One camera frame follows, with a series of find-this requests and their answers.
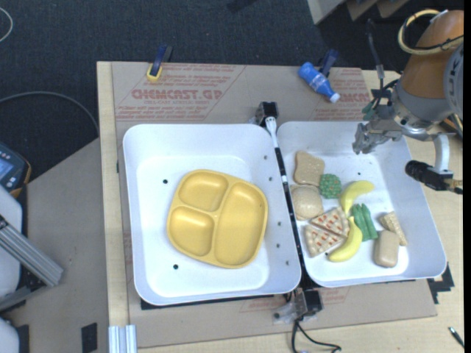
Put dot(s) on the black pen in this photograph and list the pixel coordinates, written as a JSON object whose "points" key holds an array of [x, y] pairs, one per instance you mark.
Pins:
{"points": [[455, 336]]}

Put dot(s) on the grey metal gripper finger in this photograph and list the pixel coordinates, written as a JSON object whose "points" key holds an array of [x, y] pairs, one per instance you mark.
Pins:
{"points": [[377, 140], [360, 140]]}

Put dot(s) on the brown cardboard board red print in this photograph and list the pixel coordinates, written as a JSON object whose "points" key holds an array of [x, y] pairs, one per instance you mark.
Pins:
{"points": [[228, 86]]}

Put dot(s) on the round tan bread bun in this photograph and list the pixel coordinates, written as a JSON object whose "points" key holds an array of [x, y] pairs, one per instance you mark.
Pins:
{"points": [[306, 202]]}

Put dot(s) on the black cylinder on white bracket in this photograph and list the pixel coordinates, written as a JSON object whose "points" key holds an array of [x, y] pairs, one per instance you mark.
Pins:
{"points": [[423, 171]]}

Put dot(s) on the tan toast slice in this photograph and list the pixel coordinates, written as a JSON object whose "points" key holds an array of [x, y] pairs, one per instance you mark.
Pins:
{"points": [[308, 168]]}

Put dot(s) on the white plastic tray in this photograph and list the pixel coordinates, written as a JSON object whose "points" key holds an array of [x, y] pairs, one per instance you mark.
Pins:
{"points": [[416, 204], [154, 182]]}

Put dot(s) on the thin black and white rod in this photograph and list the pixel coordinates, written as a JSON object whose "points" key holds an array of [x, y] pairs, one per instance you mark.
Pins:
{"points": [[278, 153]]}

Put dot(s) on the green beans bundle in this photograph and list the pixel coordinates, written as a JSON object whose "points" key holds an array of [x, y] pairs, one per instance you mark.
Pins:
{"points": [[364, 223]]}

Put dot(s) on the green peas and carrots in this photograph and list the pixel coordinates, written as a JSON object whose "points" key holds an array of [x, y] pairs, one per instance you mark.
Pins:
{"points": [[330, 186]]}

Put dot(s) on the pizza slice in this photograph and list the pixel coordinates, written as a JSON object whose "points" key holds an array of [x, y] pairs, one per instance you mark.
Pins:
{"points": [[331, 221], [318, 242]]}

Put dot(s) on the tan bread loaf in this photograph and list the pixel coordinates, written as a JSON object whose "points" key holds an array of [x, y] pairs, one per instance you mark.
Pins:
{"points": [[386, 250]]}

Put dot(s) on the yellow banana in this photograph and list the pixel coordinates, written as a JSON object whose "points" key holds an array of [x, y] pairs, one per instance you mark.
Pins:
{"points": [[353, 243], [351, 193]]}

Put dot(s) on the yellow divided plate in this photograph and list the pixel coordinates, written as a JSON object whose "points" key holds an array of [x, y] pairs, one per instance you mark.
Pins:
{"points": [[235, 219]]}

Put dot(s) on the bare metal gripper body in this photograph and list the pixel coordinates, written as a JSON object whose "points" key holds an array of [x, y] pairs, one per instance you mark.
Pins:
{"points": [[386, 123]]}

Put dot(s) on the blue plastic bottle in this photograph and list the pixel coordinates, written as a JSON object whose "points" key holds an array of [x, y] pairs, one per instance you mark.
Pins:
{"points": [[314, 79]]}

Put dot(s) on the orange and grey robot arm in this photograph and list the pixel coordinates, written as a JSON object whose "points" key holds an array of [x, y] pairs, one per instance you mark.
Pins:
{"points": [[430, 68]]}

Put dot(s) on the tan waffle wedge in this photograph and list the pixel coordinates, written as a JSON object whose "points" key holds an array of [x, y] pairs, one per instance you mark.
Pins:
{"points": [[393, 224]]}

